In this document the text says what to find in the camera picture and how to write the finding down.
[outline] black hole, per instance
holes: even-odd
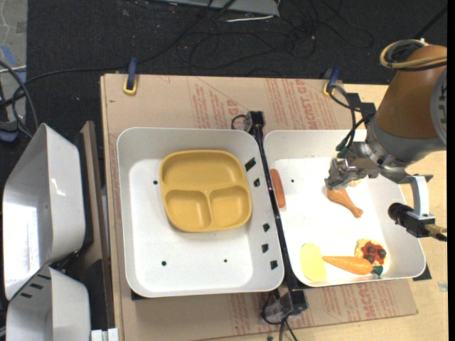
[[[251,158],[248,163],[245,164],[245,170],[249,171],[251,168],[253,168],[256,165],[256,160],[255,158]]]
[[[40,278],[46,279],[48,281],[50,280],[49,276],[44,276],[43,274],[38,274],[37,276],[39,276]]]
[[[30,287],[36,288],[36,289],[43,289],[43,286],[42,286],[42,285],[36,284],[36,283],[32,283],[32,284],[30,285]]]

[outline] white tray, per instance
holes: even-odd
[[[252,216],[243,226],[187,233],[168,221],[159,183],[154,184],[160,163],[171,153],[194,149],[228,151],[243,164],[255,158],[246,173]],[[155,298],[269,291],[281,284],[277,228],[252,136],[235,130],[130,128],[119,136],[117,152],[126,276],[134,292]]]
[[[8,304],[6,341],[81,341],[90,338],[86,287],[44,266]]]
[[[347,191],[364,213],[355,218],[344,206],[326,197],[328,176],[335,147],[348,131],[273,131],[264,139],[270,168],[282,179],[286,207],[280,210],[291,267],[307,286],[384,281],[420,275],[426,261],[420,241],[397,226],[387,214],[394,202],[404,203],[399,185],[382,176],[364,179]],[[365,139],[365,130],[356,131],[356,140]],[[311,281],[302,273],[299,253],[303,244],[314,243],[326,256],[354,255],[358,239],[384,244],[390,261],[382,276],[356,276],[327,264],[325,281]]]

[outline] black cable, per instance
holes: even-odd
[[[7,99],[5,101],[0,102],[0,109],[3,109],[4,107],[7,107],[7,106],[11,105],[13,103],[13,99],[17,100],[17,99],[20,99],[22,97],[25,97],[25,94],[24,93],[22,93],[22,94],[18,93],[17,95],[13,95],[13,97],[10,98],[10,99]]]
[[[3,84],[1,82],[1,76],[0,76],[0,104],[5,101],[5,92],[3,91]]]
[[[235,0],[229,0],[223,8],[225,7],[229,7],[231,6],[233,3],[234,3]],[[185,29],[183,32],[181,32],[180,34],[177,35],[176,38],[174,38],[172,40],[172,42],[170,44],[168,44],[166,47],[164,47],[162,50],[160,50],[158,53],[156,54],[153,54],[152,56],[148,57],[148,58],[144,58],[143,60],[139,60],[138,62],[138,65],[140,64],[143,64],[143,63],[146,63],[146,62],[149,62],[150,60],[153,60],[154,58],[158,57],[159,55],[167,52],[169,49],[171,49],[175,44],[177,44],[180,39],[182,39],[183,36],[185,36],[185,34],[187,34],[187,32],[189,32],[191,29],[193,29],[194,27],[196,27],[207,15],[208,13],[208,10],[210,9],[211,5],[213,3],[213,0],[209,0],[208,2],[208,5],[205,7],[203,13],[198,17],[198,19],[196,20],[196,22],[194,22],[193,24],[191,24],[189,27],[187,27],[187,29]]]
[[[266,38],[264,38],[263,36],[260,36],[257,33],[253,33],[253,32],[220,32],[220,29],[219,29],[218,25],[216,24],[216,18],[218,18],[224,11],[226,11],[228,9],[228,7],[230,5],[232,5],[234,2],[235,2],[235,0],[229,0],[226,3],[226,5],[224,7],[222,7],[221,10],[219,10],[219,12],[216,13],[216,15],[214,15],[214,17],[210,18],[210,21],[215,23],[215,27],[216,27],[216,30],[217,30],[216,33],[209,33],[209,32],[206,32],[206,31],[199,31],[199,32],[192,32],[192,33],[189,33],[189,34],[186,35],[187,38],[191,37],[191,36],[197,36],[197,35],[204,36],[204,38],[199,39],[198,42],[195,45],[193,45],[193,47],[192,47],[192,49],[190,51],[188,51],[188,50],[186,51],[186,54],[188,55],[188,57],[184,57],[183,54],[178,49],[178,46],[176,46],[177,55],[180,57],[180,59],[182,59],[185,63],[187,63],[189,65],[189,68],[196,67],[196,68],[201,69],[201,70],[218,70],[218,69],[221,69],[221,68],[226,68],[226,67],[229,67],[231,65],[234,65],[235,63],[240,63],[242,61],[249,60],[251,58],[255,58],[255,57],[259,56],[259,55],[273,53],[274,51],[280,52],[280,53],[285,53],[287,51],[285,48],[281,48],[280,49],[280,48],[277,48],[277,47],[273,46],[271,43],[269,43],[267,41]],[[278,32],[278,34],[282,34],[283,36],[287,37],[287,34],[284,34],[284,33],[281,33],[281,32]],[[254,37],[254,38],[262,41],[266,46],[270,47],[271,49],[263,51],[263,52],[260,52],[260,53],[254,53],[254,54],[251,54],[251,55],[247,55],[247,56],[244,56],[244,57],[241,57],[241,58],[238,58],[238,59],[235,59],[235,60],[231,60],[229,62],[226,62],[226,63],[223,63],[223,64],[219,64],[219,65],[207,66],[207,65],[201,65],[201,64],[196,64],[195,63],[194,55],[196,54],[196,51],[199,49],[199,47],[202,46],[202,44],[207,43],[211,38],[216,38],[215,49],[214,49],[214,51],[216,51],[219,48],[219,46],[220,46],[220,38],[224,38],[226,36],[251,36],[251,37]]]
[[[414,36],[414,39],[420,39],[424,33],[430,29],[446,12],[447,12],[447,1],[437,0],[445,5],[440,12],[438,12],[420,31]]]
[[[35,105],[33,103],[33,100],[31,99],[31,96],[27,90],[27,87],[25,86],[25,82],[23,82],[22,79],[20,78],[20,76],[13,70],[13,68],[10,65],[8,65],[7,63],[5,63],[3,60],[0,60],[0,65],[8,70],[8,72],[11,74],[11,76],[13,76],[13,78],[15,79],[15,81],[18,83],[19,87],[25,94],[26,100],[28,102],[28,105],[30,107],[30,110],[31,110],[31,113],[33,116],[33,120],[35,122],[35,127],[37,129],[39,126],[38,115],[36,114]],[[14,116],[16,117],[16,120],[19,123],[19,129],[22,132],[25,132],[26,134],[31,134],[30,131],[26,129],[25,123],[23,122],[22,118],[20,117],[20,115],[18,115],[18,113],[16,111],[15,99],[16,99],[15,96],[13,96],[13,99],[11,100],[11,107],[13,109]]]
[[[355,28],[355,29],[358,29],[360,31],[363,31],[365,33],[367,33],[369,36],[370,36],[370,42],[367,44],[367,45],[358,45],[358,44],[354,44],[352,42],[350,42],[348,39],[344,38],[333,26],[331,26],[330,24],[326,23],[325,21],[319,21],[320,23],[322,23],[323,25],[325,25],[327,28],[330,28],[337,36],[339,36],[342,40],[344,40],[347,44],[353,46],[353,47],[359,47],[359,48],[370,48],[374,45],[375,43],[375,36],[368,30],[368,29],[365,29],[365,28],[362,28],[360,26],[357,26],[355,24],[352,24],[350,23],[349,21],[347,21],[344,17],[342,17],[342,15],[339,14],[339,12],[337,10],[335,10],[331,5],[329,5],[327,3],[326,0],[322,0],[325,5],[327,5],[327,7],[332,10],[334,12],[334,15],[336,15],[337,17],[339,17],[339,19],[341,19],[342,21],[344,21],[346,24],[348,24],[349,26]]]
[[[284,335],[284,327],[286,326],[288,328],[288,330],[290,331],[291,333],[291,336],[294,338],[295,341],[298,341],[297,340],[297,337],[296,335],[292,332],[292,329],[289,327],[289,323],[287,322],[288,318],[289,318],[289,315],[285,316],[282,320],[280,320],[279,322],[272,322],[270,320],[267,319],[267,316],[265,314],[265,310],[267,308],[267,306],[269,305],[269,302],[270,302],[270,298],[272,297],[273,295],[273,291],[269,292],[269,295],[267,296],[267,299],[266,301],[264,302],[264,305],[262,306],[262,309],[261,309],[261,317],[262,319],[268,323],[269,325],[276,325],[278,326],[279,325],[279,339],[280,341],[283,340],[283,335]]]
[[[287,15],[287,5],[292,5],[292,10],[297,11],[297,14]],[[311,14],[308,9],[300,2],[295,0],[282,0],[279,6],[280,19],[285,22],[291,32],[287,34],[288,43],[286,51],[295,58],[308,58],[316,50],[316,28],[314,20],[311,19]],[[305,46],[303,43],[310,42],[310,49],[303,55],[296,54],[296,48]]]
[[[344,138],[344,141],[347,141],[348,143],[346,144],[346,148],[350,148],[354,141],[354,136],[355,136],[355,130],[365,122],[364,118],[360,119],[353,125],[353,128],[348,132],[346,137]]]
[[[414,51],[426,46],[425,42],[416,39],[402,39],[393,43],[384,54],[388,65],[404,62]]]
[[[224,68],[224,67],[233,65],[233,64],[241,62],[243,60],[248,60],[248,59],[256,57],[258,55],[268,54],[268,53],[272,53],[272,52],[288,53],[288,54],[294,56],[295,58],[306,58],[309,56],[309,54],[313,53],[314,44],[313,44],[313,47],[309,54],[302,56],[302,55],[297,55],[294,52],[292,52],[292,49],[295,46],[295,44],[294,44],[294,41],[296,40],[295,36],[297,36],[295,30],[298,29],[298,27],[295,28],[294,26],[296,24],[294,24],[292,21],[287,21],[285,18],[283,21],[287,22],[293,29],[293,31],[291,33],[284,33],[284,32],[280,32],[280,31],[273,32],[273,34],[281,35],[283,38],[286,38],[288,40],[288,43],[286,45],[284,45],[283,47],[277,47],[267,41],[267,39],[265,38],[265,34],[270,34],[271,33],[270,31],[261,31],[261,32],[257,32],[257,33],[254,33],[251,31],[250,32],[220,32],[218,26],[216,26],[217,30],[218,30],[217,33],[209,33],[209,32],[205,32],[205,31],[200,31],[200,32],[193,32],[193,33],[190,33],[187,35],[187,37],[190,37],[192,35],[195,35],[195,36],[204,35],[204,38],[198,40],[198,43],[193,46],[192,50],[190,50],[189,52],[186,51],[186,53],[189,55],[189,58],[183,57],[182,53],[178,50],[178,47],[176,48],[177,54],[184,62],[188,63],[191,67],[196,67],[196,68],[200,68],[200,69],[204,69],[204,70],[216,70],[216,69],[220,69],[220,68]],[[217,38],[217,41],[215,42],[215,47],[218,47],[220,45],[220,38],[224,38],[226,36],[253,37],[253,38],[258,39],[262,43],[264,43],[266,46],[270,47],[271,50],[267,50],[267,51],[264,51],[261,53],[255,53],[255,54],[243,57],[243,58],[239,58],[237,60],[231,60],[230,62],[224,63],[222,65],[212,65],[210,67],[207,65],[198,65],[194,62],[195,52],[197,51],[197,49],[199,49],[199,47],[202,44],[206,43],[211,38]]]
[[[244,114],[238,114],[238,115],[236,115],[236,116],[234,116],[234,117],[232,118],[232,120],[230,121],[230,128],[231,128],[231,129],[236,130],[236,127],[234,127],[234,122],[235,122],[235,120],[240,119],[241,117],[244,119],[244,118],[246,117],[246,115],[244,115]]]
[[[208,5],[206,6],[206,9],[207,8],[210,8],[210,5],[212,4],[213,0],[210,0]],[[233,1],[229,1],[226,3],[226,5],[231,5],[233,4]],[[191,23],[191,24],[188,24],[187,28],[183,30],[183,32],[179,33],[168,45],[166,45],[165,47],[163,47],[161,50],[159,50],[158,52],[154,53],[153,55],[150,55],[149,57],[147,58],[144,58],[142,60],[139,60],[139,62],[137,63],[138,65],[140,64],[143,64],[143,63],[146,63],[146,62],[149,62],[150,60],[153,60],[154,58],[157,58],[158,56],[162,55],[163,53],[167,52],[169,49],[171,49],[174,44],[176,44],[177,42],[180,41],[180,39],[187,33],[189,32],[192,28],[194,28],[195,26],[197,26],[200,21],[205,17],[205,14],[203,14],[202,16],[199,16],[198,19]],[[55,70],[55,71],[51,71],[51,72],[47,72],[47,73],[43,73],[42,75],[37,75],[35,77],[32,77],[28,80],[25,81],[25,84],[28,84],[34,80],[38,80],[40,78],[44,78],[44,77],[48,77],[48,76],[51,76],[51,75],[58,75],[58,74],[62,74],[62,73],[69,73],[69,72],[98,72],[98,71],[113,71],[113,70],[123,70],[123,69],[127,69],[128,68],[128,63],[125,63],[125,64],[121,64],[121,65],[111,65],[111,66],[104,66],[104,67],[90,67],[90,68],[68,68],[68,69],[64,69],[64,70]]]
[[[346,98],[346,91],[345,91],[342,87],[340,87],[340,86],[338,86],[338,85],[334,85],[334,86],[327,87],[327,93],[328,93],[328,95],[331,97],[331,99],[332,99],[333,101],[335,101],[337,104],[339,104],[339,105],[341,105],[342,107],[345,107],[346,109],[349,109],[349,110],[351,110],[351,111],[354,111],[354,112],[362,112],[360,109],[356,109],[356,108],[354,108],[354,107],[351,107],[351,106],[349,106],[348,104],[345,104],[344,102],[342,102],[342,101],[340,101],[339,99],[337,99],[337,98],[335,97],[335,95],[333,94],[333,90],[331,90],[331,88],[334,88],[334,89],[336,89],[337,91],[339,91],[345,98]]]
[[[355,112],[354,112],[354,110],[352,110],[352,108],[350,109],[350,117],[351,117],[351,120],[352,120],[352,123],[353,123],[353,127],[351,129],[352,134],[350,135],[349,142],[348,142],[348,145],[347,145],[348,148],[351,146],[351,144],[354,141],[355,128],[358,127],[358,125],[355,122]]]

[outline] yellow divided plate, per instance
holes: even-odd
[[[252,214],[242,164],[227,151],[179,151],[165,157],[160,188],[169,221],[185,232],[233,229]]]

